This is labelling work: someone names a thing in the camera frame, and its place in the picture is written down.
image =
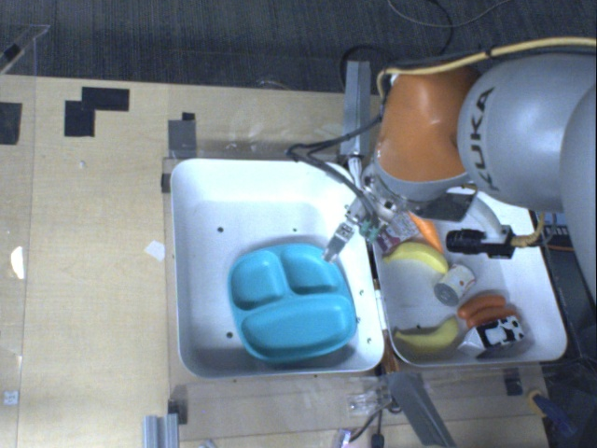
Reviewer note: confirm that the white can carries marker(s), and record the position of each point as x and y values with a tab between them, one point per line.
454	284

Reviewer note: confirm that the blue divided plate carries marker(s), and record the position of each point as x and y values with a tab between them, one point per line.
294	306

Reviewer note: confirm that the orange carrot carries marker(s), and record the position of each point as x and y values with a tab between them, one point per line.
429	232

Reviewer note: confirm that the black cylinder on white bracket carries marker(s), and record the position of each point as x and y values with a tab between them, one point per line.
471	242

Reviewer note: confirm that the yellow banana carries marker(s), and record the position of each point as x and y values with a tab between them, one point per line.
434	339
420	254

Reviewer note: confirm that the white carton with black print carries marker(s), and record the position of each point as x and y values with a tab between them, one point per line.
499	335

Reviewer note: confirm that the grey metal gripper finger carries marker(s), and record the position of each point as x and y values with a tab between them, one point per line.
339	241

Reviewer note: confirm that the orange sausage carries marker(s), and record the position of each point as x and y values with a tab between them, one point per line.
490	317
482	303

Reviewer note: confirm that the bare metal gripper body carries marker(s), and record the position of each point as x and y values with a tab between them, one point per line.
373	199

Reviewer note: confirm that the pink and white packet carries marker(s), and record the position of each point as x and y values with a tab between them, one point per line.
396	233

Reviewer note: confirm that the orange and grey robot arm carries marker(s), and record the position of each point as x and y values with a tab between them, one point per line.
513	124

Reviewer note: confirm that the white plastic tray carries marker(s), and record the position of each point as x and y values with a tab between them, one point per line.
522	292
261	203

